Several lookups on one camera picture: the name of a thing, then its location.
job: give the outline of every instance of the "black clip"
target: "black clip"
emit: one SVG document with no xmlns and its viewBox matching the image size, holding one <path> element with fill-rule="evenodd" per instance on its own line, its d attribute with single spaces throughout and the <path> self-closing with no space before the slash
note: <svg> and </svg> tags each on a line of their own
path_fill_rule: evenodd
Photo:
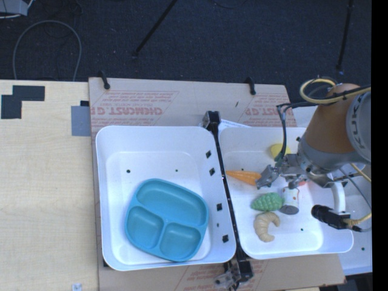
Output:
<svg viewBox="0 0 388 291">
<path fill-rule="evenodd" d="M 250 76 L 248 76 L 248 78 L 246 78 L 244 83 L 245 84 L 249 84 L 250 94 L 252 96 L 255 96 L 256 95 L 256 91 L 255 91 L 255 83 L 253 82 L 253 79 Z"/>
<path fill-rule="evenodd" d="M 110 89 L 110 84 L 108 83 L 107 77 L 105 76 L 105 72 L 103 72 L 102 70 L 99 70 L 98 77 L 102 78 L 102 81 L 104 82 L 104 88 L 106 90 Z"/>
</svg>

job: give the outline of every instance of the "black tape mark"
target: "black tape mark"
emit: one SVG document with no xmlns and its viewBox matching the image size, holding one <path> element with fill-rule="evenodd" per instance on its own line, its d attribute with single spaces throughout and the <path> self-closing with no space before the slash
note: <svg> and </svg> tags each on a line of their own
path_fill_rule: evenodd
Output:
<svg viewBox="0 0 388 291">
<path fill-rule="evenodd" d="M 88 100 L 81 100 L 81 101 L 79 102 L 79 105 L 80 105 L 81 107 L 88 107 L 88 106 L 89 106 L 89 101 L 88 101 Z"/>
<path fill-rule="evenodd" d="M 14 85 L 12 95 L 1 96 L 1 118 L 21 119 L 22 101 L 44 101 L 44 86 Z"/>
</svg>

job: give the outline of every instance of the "blue sectioned tray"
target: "blue sectioned tray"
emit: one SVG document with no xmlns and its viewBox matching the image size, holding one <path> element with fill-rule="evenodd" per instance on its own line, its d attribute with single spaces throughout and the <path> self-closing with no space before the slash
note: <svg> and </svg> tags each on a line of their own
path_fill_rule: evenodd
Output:
<svg viewBox="0 0 388 291">
<path fill-rule="evenodd" d="M 208 206 L 197 193 L 169 181 L 148 179 L 130 201 L 124 230 L 135 247 L 182 262 L 197 253 L 208 221 Z"/>
</svg>

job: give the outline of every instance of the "toy sink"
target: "toy sink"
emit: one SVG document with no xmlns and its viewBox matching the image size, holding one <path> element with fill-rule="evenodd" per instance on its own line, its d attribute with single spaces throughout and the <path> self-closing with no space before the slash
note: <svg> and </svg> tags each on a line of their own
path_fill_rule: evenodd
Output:
<svg viewBox="0 0 388 291">
<path fill-rule="evenodd" d="M 287 128 L 287 146 L 291 153 L 298 148 L 297 137 L 302 137 L 304 128 Z M 261 173 L 267 165 L 274 166 L 270 147 L 283 143 L 283 129 L 279 127 L 233 127 L 219 135 L 225 170 L 246 170 Z M 295 215 L 275 213 L 280 225 L 269 225 L 272 242 L 259 240 L 253 222 L 260 211 L 250 208 L 251 202 L 263 193 L 276 192 L 287 187 L 286 180 L 278 177 L 271 187 L 250 186 L 227 176 L 230 198 L 235 213 L 236 225 L 243 251 L 255 259 L 272 259 L 287 256 L 343 253 L 353 246 L 351 230 L 337 230 L 318 221 L 311 215 L 315 204 L 333 208 L 331 189 L 323 189 L 308 181 L 299 186 L 299 212 Z"/>
<path fill-rule="evenodd" d="M 96 136 L 102 254 L 115 270 L 224 263 L 236 251 L 213 135 L 108 126 Z"/>
</svg>

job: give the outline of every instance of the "green broccoli toy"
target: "green broccoli toy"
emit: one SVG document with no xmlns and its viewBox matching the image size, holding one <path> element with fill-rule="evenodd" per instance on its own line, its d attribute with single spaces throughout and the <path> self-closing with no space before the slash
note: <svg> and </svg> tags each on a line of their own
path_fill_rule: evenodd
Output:
<svg viewBox="0 0 388 291">
<path fill-rule="evenodd" d="M 276 192 L 263 194 L 255 199 L 250 207 L 259 211 L 275 211 L 283 206 L 283 200 Z"/>
</svg>

